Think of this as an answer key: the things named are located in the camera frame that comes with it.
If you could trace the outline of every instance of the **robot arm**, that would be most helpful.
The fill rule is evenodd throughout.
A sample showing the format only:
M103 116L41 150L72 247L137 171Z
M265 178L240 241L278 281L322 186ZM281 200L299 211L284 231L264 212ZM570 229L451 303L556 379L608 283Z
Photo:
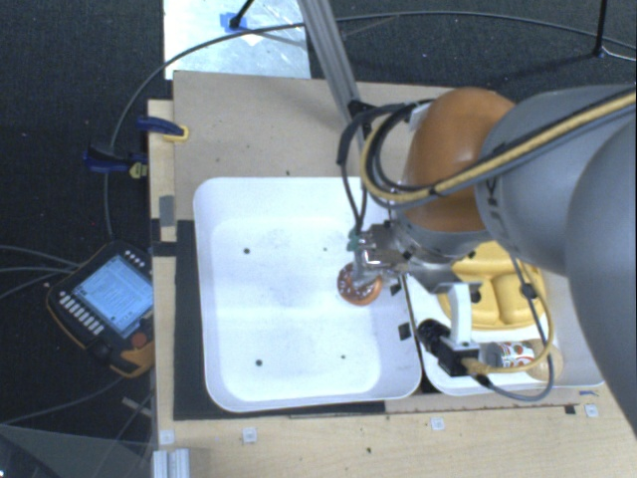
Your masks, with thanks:
M634 108L634 90L618 86L517 106L480 89L452 91L421 122L401 182L387 179L378 157L413 108L392 115L361 156L365 187L392 216L358 236L349 292L404 273L448 291L459 282L454 262L495 239L568 278L589 346L635 427Z

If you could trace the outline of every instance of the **blue tape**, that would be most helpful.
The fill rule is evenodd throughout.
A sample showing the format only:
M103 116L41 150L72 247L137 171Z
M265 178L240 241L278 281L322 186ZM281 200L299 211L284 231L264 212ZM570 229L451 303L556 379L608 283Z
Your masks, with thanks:
M225 12L219 15L219 23L223 27L223 30L229 34L236 32L237 30L248 30L248 20L245 17L241 18L238 28L230 27L230 20L235 16L236 14L234 12Z

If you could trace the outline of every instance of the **white sink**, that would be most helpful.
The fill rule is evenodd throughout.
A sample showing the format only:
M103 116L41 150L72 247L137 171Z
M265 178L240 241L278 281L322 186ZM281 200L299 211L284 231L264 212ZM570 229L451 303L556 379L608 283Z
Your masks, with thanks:
M206 385L219 406L383 400L418 387L416 344L399 332L410 321L403 293L383 289L356 307L337 292L353 222L339 178L210 179L194 215ZM386 217L370 201L367 221Z

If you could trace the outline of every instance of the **label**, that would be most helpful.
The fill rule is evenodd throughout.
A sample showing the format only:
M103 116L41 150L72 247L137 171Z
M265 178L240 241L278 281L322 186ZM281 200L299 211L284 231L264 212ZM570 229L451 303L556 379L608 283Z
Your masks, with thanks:
M535 352L528 342L502 342L496 345L504 368L529 364L535 359Z

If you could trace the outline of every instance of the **wire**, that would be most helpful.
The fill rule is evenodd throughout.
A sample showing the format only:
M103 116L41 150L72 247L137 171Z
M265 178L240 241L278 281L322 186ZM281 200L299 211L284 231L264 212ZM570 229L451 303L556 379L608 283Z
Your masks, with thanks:
M418 105L422 105L425 103L430 103L431 100L418 102ZM405 184L399 184L398 182L392 181L382 168L382 163L380 161L381 154L380 151L382 149L382 145L385 142L385 139L389 135L389 131L394 129L400 122L403 122L405 119L409 119L412 112L416 110L416 105L407 105L403 109L399 110L395 114L391 115L388 119L385 120L380 125L380 129L378 130L379 138L378 138L378 149L376 154L373 155L373 167L374 172L378 175L380 180L387 186L393 189L400 189L402 191L414 191L418 189L418 186L408 186Z
M386 105L384 107L374 107L360 112L353 117L351 122L347 125L347 127L340 135L338 152L336 155L336 164L340 165L340 176L342 177L342 182L345 188L345 194L347 195L347 201L349 202L349 207L351 208L351 212L354 216L354 231L356 234L359 234L362 230L362 225L367 208L367 190L364 187L362 188L362 204L360 213L358 213L358 208L356 207L356 202L354 201L351 187L349 186L349 177L347 176L347 157L349 156L351 143L353 142L354 137L363 125L371 123L374 119L382 115L396 112L403 107L404 105Z
M42 253L41 251L32 250L30 248L22 248L21 246L9 246L7 244L0 244L0 250L5 251L14 251L17 253L25 253L27 255L35 255L36 257L42 257L45 259L53 260L54 262L60 262L61 264L67 264L69 266L79 267L80 264L77 262L72 262L67 259L63 259L61 257L56 257L55 255L49 255L48 253Z
M73 273L74 270L73 269L67 269L66 271L68 273ZM31 287L32 285L35 285L36 283L39 283L39 282L44 282L44 281L48 280L49 278L53 278L54 276L57 276L59 274L62 274L62 273L51 273L51 274L48 274L48 275L40 276L39 278L36 278L35 280L30 280L29 282L25 282L25 283L19 285L18 287L14 287L13 289L8 290L7 292L4 292L4 293L0 294L0 301L5 299L5 298L8 298L12 294L16 294L17 292L20 292L21 290L26 289L27 287Z
M522 271L520 269L520 265L518 264L518 260L512 255L511 256L511 260L514 263L514 268L516 269L516 275L518 276L518 280L520 281L520 285L524 285L525 284L525 278L522 274ZM532 283L532 276L529 275L529 272L527 272L527 276L529 276L529 279L531 280L531 284ZM543 298L540 296L541 292L539 290L535 289L535 286L533 286L533 290L535 291L535 293L539 296L539 300L544 304L544 300ZM525 298L527 299L527 303L529 303L529 308L531 309L531 314L533 315L533 320L535 321L535 325L537 326L537 332L539 333L539 337L541 339L542 344L544 345L544 349L546 349L548 347L547 343L546 343L546 336L544 334L544 329L541 326L541 323L539 322L539 317L537 316L537 310L535 309L535 306L533 304L533 301L531 299L531 296L523 289L523 293L525 295ZM537 357L537 359L534 359L532 361L532 363L535 364L539 364L541 363L541 359L540 357ZM555 381L555 370L554 370L554 366L553 366L553 359L551 357L550 354L548 354L546 356L546 364L548 365L548 381L546 382L546 386L544 387L544 389L542 391L540 391L538 394L534 394L534 395L525 395L525 394L521 394L521 393L514 393L512 391L507 391L505 389L502 389L499 386L496 386L495 384L493 384L488 377L484 376L483 378L481 378L479 380L479 383L488 387L489 389L491 389L492 391L505 396L507 398L512 398L513 400L520 400L520 401L525 401L525 402L537 402L540 401L544 398L546 398L548 396L548 394L550 393L550 391L553 388L554 385L554 381ZM512 368L513 370L517 370L517 371L521 371L520 368L518 366L515 366Z
M434 197L450 194L459 189L475 184L485 177L493 176L497 170L509 169L513 167L512 163L519 159L523 159L536 149L549 146L555 140L561 137L569 137L569 134L587 124L596 124L600 119L611 116L612 114L627 111L631 106L635 105L635 92L629 94L621 94L619 97L613 97L610 101L605 101L598 106L585 109L582 112L575 113L565 119L559 120L541 132L534 131L533 134L525 138L522 142L515 146L509 147L504 152L498 153L492 157L482 160L469 168L452 175L433 185L421 186L418 190L411 192L394 193L379 186L373 178L371 165L373 164L373 155L377 153L378 141L382 136L378 135L378 129L365 142L361 153L361 178L364 186L368 191L378 198L389 200L397 203L418 202L426 203Z
M353 37L357 34L360 34L361 32L365 32L366 30L371 30L372 28L376 28L379 27L381 25L385 25L386 23L389 23L390 21L393 21L395 19L398 19L398 16L390 16L389 18L385 18L383 20L380 20L376 23L371 23L369 25L364 25L360 28L357 28L356 30L352 30L351 32L342 32L341 33L341 37L343 41L346 41L347 39L349 39L350 37Z
M36 267L5 267L5 268L0 268L0 274L1 273L20 273L23 271L48 271L50 273L69 273L70 271L68 269L61 269L61 268L57 268L57 267L40 267L40 266L36 266Z
M493 14L493 13L483 13L483 12L474 12L474 11L404 11L404 12L394 12L394 13L377 13L377 14L365 14L365 15L358 15L358 16L347 16L343 18L336 18L335 21L336 23L348 23L348 22L355 22L355 21L362 21L362 20L373 20L373 19L386 20L387 18L395 18L395 17L407 18L407 17L416 17L416 16L468 16L468 17L476 17L476 18L500 19L500 20L506 20L506 21L526 23L529 25L537 25L537 26L546 27L546 28L552 28L552 29L561 30L564 32L570 32L573 34L578 34L578 35L583 35L588 37L597 36L597 34L594 34L592 32L588 32L585 30L580 30L580 29L576 29L572 27L567 27L564 25L556 24L556 23L549 23L549 22L534 20L529 18L521 18L518 16L509 16L505 14ZM161 73L164 69L166 69L171 64L199 50L203 50L204 48L208 48L209 46L213 46L218 43L229 41L231 39L236 39L238 37L243 37L246 35L259 35L259 34L265 34L268 32L277 32L281 30L290 30L293 28L301 28L301 27L305 27L305 23L299 22L299 23L291 23L286 25L275 25L272 27L264 27L264 28L254 29L254 30L241 30L241 31L234 32L232 34L228 34L225 36L217 37L215 39L211 39L209 41L205 41L203 43L200 43L196 46L188 48L184 50L183 52L175 55L171 59L164 62L161 66L156 68L137 87L133 95L128 100L128 103L124 107L123 111L121 112L119 119L117 120L117 124L115 125L112 135L110 137L109 147L111 149L114 148L115 142L117 141L117 137L119 136L119 132L121 130L123 122L126 119L127 115L130 113L130 110L132 109L132 106L134 105L137 98L141 95L144 89L150 84L150 82L152 82L152 80L154 80L154 78L159 73ZM609 37L604 37L603 39L608 43L612 43L617 46L622 46L624 48L637 51L636 47L631 46L627 43L623 43L621 41L617 41L616 39L612 39ZM108 234L108 238L112 241L114 240L114 234L112 232L112 224L110 221L110 211L108 209L108 174L105 173L104 176L105 176L105 182L104 182L103 199L104 199L104 206L105 206L106 232Z
M359 16L347 16L345 18L336 18L337 23L345 23L345 22L353 22L360 20L371 20L371 19L386 19L391 17L397 18L411 18L418 16L466 16L470 18L489 18L503 21L513 21L517 23L525 23L527 25L537 25L545 28L552 28L555 30L560 30L562 32L570 32L572 34L577 34L586 37L597 37L597 33L588 32L587 30L581 30L574 27L568 27L566 25L560 25L558 23L551 23L548 21L541 21L532 18L521 18L520 16L511 16L508 14L497 14L497 13L489 13L489 12L477 12L477 11L402 11L402 12L389 12L389 13L377 13L377 14L364 14ZM603 40L607 43L611 43L617 46L622 46L624 48L628 48L633 51L637 51L637 47L630 45L628 43L624 43L622 41L618 41L616 39L610 37L603 37Z
M143 467L144 467L143 463L147 462L150 459L151 450L153 449L152 448L152 430L150 432L151 433L148 436L148 439L146 440L146 442L139 443L140 446L145 446L144 453L138 455L137 457L138 460L136 462L133 462L133 464L130 466L130 469L128 469L128 472L125 475L123 475L123 478L129 478L129 476L135 471L135 469L141 476L141 473L143 472Z
M104 174L104 220L106 222L106 234L110 242L115 240L112 232L112 222L110 221L110 205L108 204L108 173Z
M603 119L599 119L597 121L592 121L589 123L586 123L585 125L583 125L582 127L580 127L577 130L577 134L581 135L584 132L587 132L589 130L595 129L597 127L599 127L600 125L603 125L605 122L610 121L610 120L614 120L617 118L621 118L624 117L626 114L628 114L630 112L630 110L627 111L622 111L621 113L618 113L615 116L610 116L610 117L606 117ZM396 202L387 202L386 200L384 200L381 197L375 196L373 194L370 194L371 199L374 200L376 202L377 205L379 205L380 207L384 207L387 208L389 210L406 210L406 209L410 209L412 207L417 207L417 206L421 206L424 205L426 203L429 203L430 201L440 197L440 196L446 196L446 195L450 195L452 193L455 193L461 189L464 189L466 187L470 187L473 186L475 184L478 184L480 182L485 182L488 181L489 179L493 179L494 177L501 175L503 173L506 173L526 162L529 162L533 159L535 159L536 157L542 155L545 152L548 152L551 148L556 148L558 146L560 146L561 144L571 140L572 138L574 138L576 136L576 134L566 134L564 136L558 136L553 142L548 143L546 145L540 146L538 148L536 148L535 150L532 150L531 152L522 155L521 157L518 157L517 159L513 159L510 162L504 163L501 166L496 167L493 170L489 170L486 172L483 172L481 174L479 174L478 176L476 176L475 178L472 178L471 180L468 180L464 183L460 183L457 186L455 186L454 188L450 189L447 192L439 192L436 189L436 186L433 185L430 187L431 189L431 195L428 197L423 197L422 199L418 199L412 202L403 202L403 203L396 203ZM509 150L511 147L523 143L525 140L530 139L532 137L532 133L528 133L526 135L521 136L520 138L516 138L514 140L512 140L507 146L502 147L502 150ZM490 155L486 155L485 157L483 157L482 159L480 159L478 162L474 163L472 166L470 166L469 168L467 168L466 170L463 171L467 171L468 169L474 168L482 163L484 163L485 161L492 159L493 157L495 157L497 154L495 152L491 153ZM406 185L401 185L401 184L394 184L395 187L391 188L391 192L394 192L395 190L405 190L405 191L415 191L419 188L422 188L424 186L406 186Z
M624 55L619 55L617 53L609 52L604 46L601 47L601 51L604 52L609 57L613 57L615 59L627 60L628 62L637 62L637 59L634 59L633 57L626 57Z
M82 398L78 398L77 400L63 403L55 407L49 407L48 409L32 412L31 414L25 414L24 416L18 416L15 418L7 419L6 421L0 421L0 425L14 425L16 423L21 423L22 421L26 421L27 419L32 419L32 418L36 418L40 416L46 416L47 414L52 414L54 412L68 409L70 407L75 407L76 405L80 405L81 403L88 402L89 400L93 400L94 398L106 393L107 391L109 391L110 389L113 389L122 381L123 381L123 377L119 377L113 382L111 382L110 384L103 387L102 389L98 389L97 391L94 391L91 394L83 396Z
M148 395L145 397L145 399L142 400L139 403L139 405L137 406L135 411L128 418L128 420L123 425L123 427L119 430L119 432L117 433L115 438L112 440L112 444L110 445L108 450L105 452L104 456L102 457L102 460L100 461L100 464L98 464L98 467L96 467L96 470L91 475L91 478L98 478L98 476L100 476L100 473L101 473L102 469L104 468L104 466L106 464L106 461L108 460L108 458L112 454L112 451L115 449L115 447L117 446L117 444L119 443L119 441L123 437L124 433L128 430L130 425L134 422L134 420L137 418L137 416L141 413L141 411L143 410L143 407L150 401L150 399L152 398L153 394L154 394L154 389L152 389L148 393Z
M514 266L517 272L519 268L518 263L516 262L516 259L513 257L512 257L512 260L514 261ZM465 368L467 369L467 372L470 375L487 375L488 373L516 373L518 371L527 371L537 366L540 362L542 362L544 359L546 359L549 356L550 349L553 344L554 334L555 334L553 317L548 307L548 304L545 302L545 299L541 295L540 290L535 286L535 283L533 282L533 279L532 279L532 275L530 275L528 271L527 271L527 276L529 277L531 285L533 286L533 290L537 294L539 301L542 303L542 307L544 308L544 313L546 315L546 325L548 326L548 337L545 340L542 339L542 343L544 344L544 349L542 349L541 353L539 353L539 356L536 359L534 359L532 362L527 364L521 364L515 367L490 366L489 364L478 361L475 358L464 358L462 360L462 364L465 366ZM522 278L521 283L523 285L525 283L524 277L518 276L518 278ZM533 319L535 320L535 323L537 324L539 322L539 319L537 318L535 306L532 305L532 302L531 302L531 306L532 306L531 313L534 314ZM541 337L543 335L543 330L541 328L537 328L537 330L539 331L539 334Z

